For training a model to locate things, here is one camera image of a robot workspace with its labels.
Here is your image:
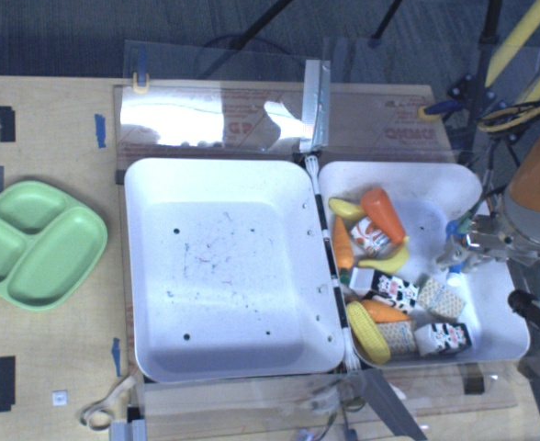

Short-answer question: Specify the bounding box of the orange and white can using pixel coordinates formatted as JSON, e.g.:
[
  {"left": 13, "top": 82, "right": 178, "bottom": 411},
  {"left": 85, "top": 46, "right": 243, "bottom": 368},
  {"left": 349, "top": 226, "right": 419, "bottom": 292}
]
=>
[{"left": 348, "top": 216, "right": 398, "bottom": 260}]

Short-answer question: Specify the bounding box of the thin black and white rod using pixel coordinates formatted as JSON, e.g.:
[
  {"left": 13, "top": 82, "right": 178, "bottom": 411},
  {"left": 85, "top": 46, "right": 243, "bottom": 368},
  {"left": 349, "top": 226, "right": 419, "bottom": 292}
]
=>
[{"left": 303, "top": 153, "right": 361, "bottom": 372}]

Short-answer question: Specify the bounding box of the beige patterned carton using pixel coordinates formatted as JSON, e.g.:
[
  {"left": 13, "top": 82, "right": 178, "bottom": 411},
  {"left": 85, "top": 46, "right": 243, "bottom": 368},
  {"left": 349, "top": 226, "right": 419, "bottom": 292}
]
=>
[
  {"left": 375, "top": 320, "right": 420, "bottom": 357},
  {"left": 417, "top": 277, "right": 467, "bottom": 322}
]

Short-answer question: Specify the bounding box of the orange plastic bottle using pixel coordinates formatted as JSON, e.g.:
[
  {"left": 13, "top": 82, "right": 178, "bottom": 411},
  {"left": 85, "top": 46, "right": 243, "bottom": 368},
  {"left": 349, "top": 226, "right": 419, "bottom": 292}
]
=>
[{"left": 359, "top": 187, "right": 408, "bottom": 247}]

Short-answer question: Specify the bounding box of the yellow banana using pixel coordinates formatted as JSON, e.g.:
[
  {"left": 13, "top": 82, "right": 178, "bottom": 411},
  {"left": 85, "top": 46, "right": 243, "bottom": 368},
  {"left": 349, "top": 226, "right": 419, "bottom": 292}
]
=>
[
  {"left": 327, "top": 197, "right": 367, "bottom": 222},
  {"left": 357, "top": 236, "right": 411, "bottom": 276}
]

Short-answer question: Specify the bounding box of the orange carrot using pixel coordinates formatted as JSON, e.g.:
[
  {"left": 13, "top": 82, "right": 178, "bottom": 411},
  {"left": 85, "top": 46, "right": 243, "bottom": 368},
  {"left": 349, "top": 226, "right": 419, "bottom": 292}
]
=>
[
  {"left": 332, "top": 215, "right": 355, "bottom": 285},
  {"left": 360, "top": 298, "right": 413, "bottom": 324}
]

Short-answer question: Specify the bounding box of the black cylinder on white bracket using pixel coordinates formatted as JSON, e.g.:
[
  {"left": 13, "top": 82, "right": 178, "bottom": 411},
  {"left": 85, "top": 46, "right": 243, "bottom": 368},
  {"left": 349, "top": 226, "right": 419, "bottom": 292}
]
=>
[{"left": 507, "top": 260, "right": 540, "bottom": 331}]

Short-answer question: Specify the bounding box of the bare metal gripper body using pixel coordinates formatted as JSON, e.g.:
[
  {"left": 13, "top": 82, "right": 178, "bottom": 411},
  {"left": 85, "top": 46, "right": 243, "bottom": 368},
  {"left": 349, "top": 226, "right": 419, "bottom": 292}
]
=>
[{"left": 463, "top": 214, "right": 514, "bottom": 265}]

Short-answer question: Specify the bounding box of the white plastic tray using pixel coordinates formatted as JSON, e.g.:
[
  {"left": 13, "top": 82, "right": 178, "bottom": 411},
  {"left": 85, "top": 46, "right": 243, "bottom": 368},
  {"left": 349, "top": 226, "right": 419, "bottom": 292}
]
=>
[
  {"left": 123, "top": 156, "right": 347, "bottom": 384},
  {"left": 318, "top": 160, "right": 532, "bottom": 369}
]

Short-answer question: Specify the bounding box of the yellow corn cob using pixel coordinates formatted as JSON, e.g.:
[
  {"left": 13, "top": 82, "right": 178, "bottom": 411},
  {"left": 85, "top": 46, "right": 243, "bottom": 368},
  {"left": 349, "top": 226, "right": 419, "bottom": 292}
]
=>
[{"left": 345, "top": 300, "right": 392, "bottom": 366}]

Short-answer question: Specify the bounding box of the clear plastic bottle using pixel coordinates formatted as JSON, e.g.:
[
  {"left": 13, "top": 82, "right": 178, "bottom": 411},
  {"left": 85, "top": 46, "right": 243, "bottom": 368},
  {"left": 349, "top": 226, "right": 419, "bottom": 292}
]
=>
[{"left": 445, "top": 264, "right": 467, "bottom": 289}]

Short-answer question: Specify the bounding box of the brown cardboard board, red print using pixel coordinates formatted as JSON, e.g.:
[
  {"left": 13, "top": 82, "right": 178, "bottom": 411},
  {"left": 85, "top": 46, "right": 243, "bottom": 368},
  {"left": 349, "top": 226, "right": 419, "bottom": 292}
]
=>
[{"left": 113, "top": 83, "right": 520, "bottom": 413}]

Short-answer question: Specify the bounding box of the cow print carton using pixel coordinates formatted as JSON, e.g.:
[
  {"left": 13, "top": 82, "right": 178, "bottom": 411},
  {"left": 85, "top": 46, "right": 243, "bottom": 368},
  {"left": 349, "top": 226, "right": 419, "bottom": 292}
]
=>
[
  {"left": 413, "top": 322, "right": 474, "bottom": 358},
  {"left": 348, "top": 266, "right": 421, "bottom": 314}
]

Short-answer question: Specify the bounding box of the green divided plate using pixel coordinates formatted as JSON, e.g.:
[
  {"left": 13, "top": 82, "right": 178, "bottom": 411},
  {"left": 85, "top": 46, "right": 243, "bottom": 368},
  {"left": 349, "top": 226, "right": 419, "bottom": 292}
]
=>
[{"left": 0, "top": 179, "right": 109, "bottom": 312}]

